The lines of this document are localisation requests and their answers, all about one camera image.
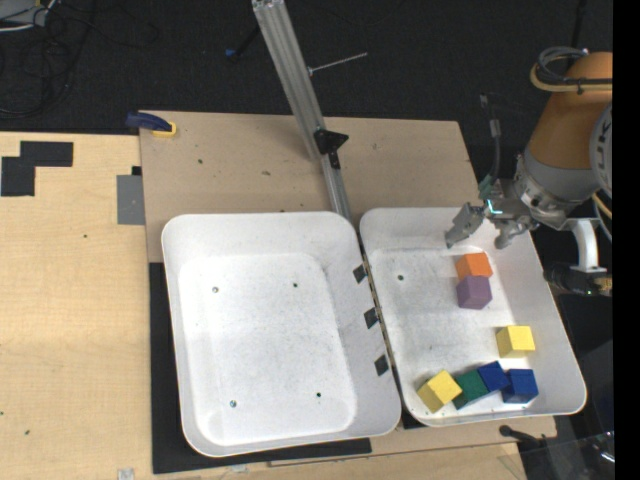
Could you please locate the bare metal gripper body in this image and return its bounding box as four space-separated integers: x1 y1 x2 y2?
482 179 567 231

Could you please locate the orange cube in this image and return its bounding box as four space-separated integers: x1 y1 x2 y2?
454 251 495 281

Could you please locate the purple cube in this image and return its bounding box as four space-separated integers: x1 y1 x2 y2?
455 274 494 311

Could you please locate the white plastic tray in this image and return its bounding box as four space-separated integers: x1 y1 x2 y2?
358 206 588 428
160 210 403 458

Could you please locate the yellow cube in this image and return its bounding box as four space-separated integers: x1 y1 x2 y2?
495 324 537 359
415 369 464 414

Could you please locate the blue cube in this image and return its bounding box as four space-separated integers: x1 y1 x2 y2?
476 360 513 394
500 368 541 405

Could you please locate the green cube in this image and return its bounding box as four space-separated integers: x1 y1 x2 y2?
451 369 491 411

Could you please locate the brown cardboard board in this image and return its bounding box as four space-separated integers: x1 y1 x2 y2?
137 110 559 465

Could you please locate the black cylinder on white bracket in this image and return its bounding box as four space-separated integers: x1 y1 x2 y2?
543 217 609 297

